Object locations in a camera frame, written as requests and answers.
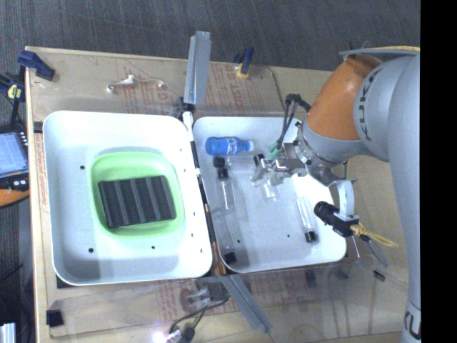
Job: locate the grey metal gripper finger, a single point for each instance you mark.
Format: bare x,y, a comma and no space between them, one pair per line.
262,168
279,178

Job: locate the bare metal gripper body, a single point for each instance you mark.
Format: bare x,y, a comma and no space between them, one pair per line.
293,159

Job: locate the clear bottle with black cap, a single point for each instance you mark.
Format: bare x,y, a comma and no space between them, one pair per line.
227,191
307,216
219,162
270,191

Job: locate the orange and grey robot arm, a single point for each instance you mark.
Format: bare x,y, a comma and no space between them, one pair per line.
385,120

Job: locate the blue plastic bottle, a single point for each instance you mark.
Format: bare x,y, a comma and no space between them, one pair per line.
223,145

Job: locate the white plastic tray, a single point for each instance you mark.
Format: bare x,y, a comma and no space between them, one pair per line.
271,234
71,191

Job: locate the black ribbed rectangular block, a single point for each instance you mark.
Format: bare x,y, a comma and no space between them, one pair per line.
137,201

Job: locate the green divided plate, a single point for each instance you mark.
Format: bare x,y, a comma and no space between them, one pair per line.
107,163

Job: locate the white curved plastic piece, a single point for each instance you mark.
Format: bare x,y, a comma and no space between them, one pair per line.
123,82

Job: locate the brown cardboard board, red print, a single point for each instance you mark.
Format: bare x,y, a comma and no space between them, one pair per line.
89,80

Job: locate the black cylinder on white bracket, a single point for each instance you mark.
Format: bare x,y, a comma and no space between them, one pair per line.
333,216

